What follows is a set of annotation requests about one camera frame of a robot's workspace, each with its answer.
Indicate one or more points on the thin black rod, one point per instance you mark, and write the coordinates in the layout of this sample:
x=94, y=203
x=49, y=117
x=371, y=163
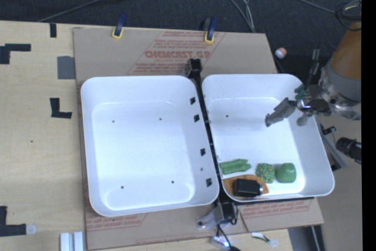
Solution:
x=208, y=129

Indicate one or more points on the white plastic tray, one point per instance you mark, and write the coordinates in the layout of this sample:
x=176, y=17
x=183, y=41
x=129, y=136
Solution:
x=147, y=150
x=252, y=135

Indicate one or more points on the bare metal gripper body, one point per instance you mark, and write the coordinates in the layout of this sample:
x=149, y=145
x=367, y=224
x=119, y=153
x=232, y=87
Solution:
x=337, y=105

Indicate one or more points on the green pea pods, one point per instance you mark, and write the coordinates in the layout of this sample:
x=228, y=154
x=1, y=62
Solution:
x=235, y=167

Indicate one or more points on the green bumpy broccoli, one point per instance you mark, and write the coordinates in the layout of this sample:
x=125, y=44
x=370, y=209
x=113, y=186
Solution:
x=265, y=172

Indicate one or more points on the black box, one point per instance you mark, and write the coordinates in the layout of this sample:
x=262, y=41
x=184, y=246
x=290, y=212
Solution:
x=246, y=187

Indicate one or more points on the green bell pepper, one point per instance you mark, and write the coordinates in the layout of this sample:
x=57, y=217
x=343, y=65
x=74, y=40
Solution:
x=286, y=172

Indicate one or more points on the small white and pink ball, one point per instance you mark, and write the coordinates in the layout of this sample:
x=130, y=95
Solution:
x=281, y=53

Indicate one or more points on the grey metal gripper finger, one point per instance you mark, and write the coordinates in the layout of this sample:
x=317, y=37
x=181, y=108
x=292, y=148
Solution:
x=302, y=121
x=280, y=113

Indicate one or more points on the brown cardboard board, red print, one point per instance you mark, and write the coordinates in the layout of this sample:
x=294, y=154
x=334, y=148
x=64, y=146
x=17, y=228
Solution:
x=170, y=53

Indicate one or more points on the black cylinder on white bracket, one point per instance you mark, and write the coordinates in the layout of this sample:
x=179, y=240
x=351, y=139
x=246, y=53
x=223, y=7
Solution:
x=349, y=148

